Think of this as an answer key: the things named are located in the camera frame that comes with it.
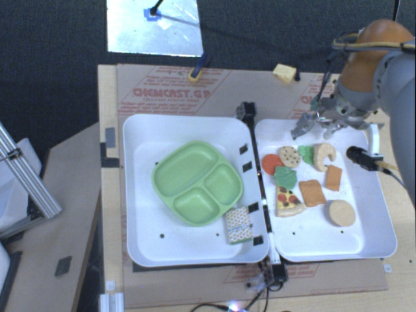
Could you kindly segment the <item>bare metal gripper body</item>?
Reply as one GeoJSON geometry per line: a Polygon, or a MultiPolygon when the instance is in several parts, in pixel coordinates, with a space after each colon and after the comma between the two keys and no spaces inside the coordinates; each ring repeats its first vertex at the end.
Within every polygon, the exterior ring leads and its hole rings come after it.
{"type": "Polygon", "coordinates": [[[339,131],[347,127],[364,130],[369,126],[365,121],[369,115],[370,112],[355,108],[341,95],[322,97],[317,107],[317,120],[328,131],[339,131]]]}

